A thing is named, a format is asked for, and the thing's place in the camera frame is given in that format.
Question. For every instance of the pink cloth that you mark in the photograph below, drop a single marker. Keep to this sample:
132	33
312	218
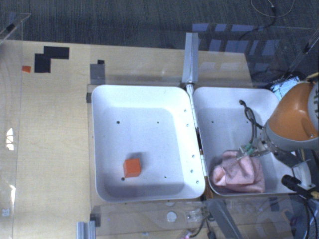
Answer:
236	175

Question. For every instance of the orange cube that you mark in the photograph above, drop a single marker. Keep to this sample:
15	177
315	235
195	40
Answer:
131	167

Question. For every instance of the black cylinder on white bracket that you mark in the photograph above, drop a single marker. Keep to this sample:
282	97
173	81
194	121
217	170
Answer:
295	183

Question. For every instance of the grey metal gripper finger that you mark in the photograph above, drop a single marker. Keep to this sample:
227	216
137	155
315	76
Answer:
243	150
242	156

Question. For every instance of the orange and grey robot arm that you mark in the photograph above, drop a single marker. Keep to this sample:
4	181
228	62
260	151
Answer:
291	118

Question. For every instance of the white plastic tray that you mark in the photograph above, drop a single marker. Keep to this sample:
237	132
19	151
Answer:
224	123
149	143

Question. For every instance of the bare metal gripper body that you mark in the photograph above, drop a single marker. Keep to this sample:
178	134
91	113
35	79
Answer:
260	149

